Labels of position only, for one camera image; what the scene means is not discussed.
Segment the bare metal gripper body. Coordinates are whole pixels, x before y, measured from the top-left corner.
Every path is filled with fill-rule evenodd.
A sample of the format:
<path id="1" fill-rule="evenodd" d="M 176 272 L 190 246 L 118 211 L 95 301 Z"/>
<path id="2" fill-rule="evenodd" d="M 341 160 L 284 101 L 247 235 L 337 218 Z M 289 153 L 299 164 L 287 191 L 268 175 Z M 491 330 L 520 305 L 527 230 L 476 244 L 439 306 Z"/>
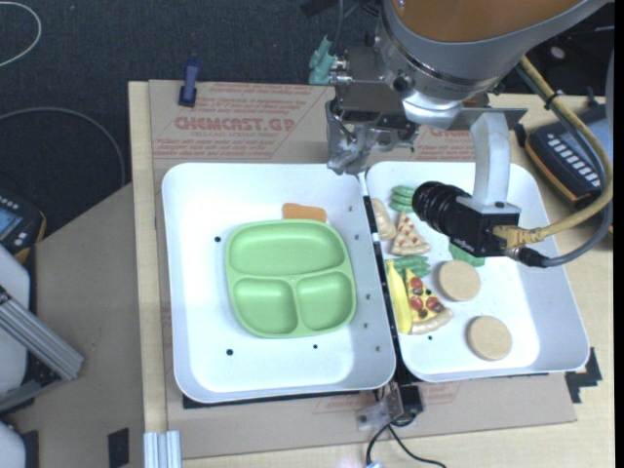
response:
<path id="1" fill-rule="evenodd" d="M 423 94 L 406 72 L 382 74 L 371 47 L 354 47 L 338 57 L 331 68 L 331 83 L 333 115 L 378 140 L 412 140 L 422 126 L 449 131 L 469 128 L 469 110 L 462 100 Z"/>

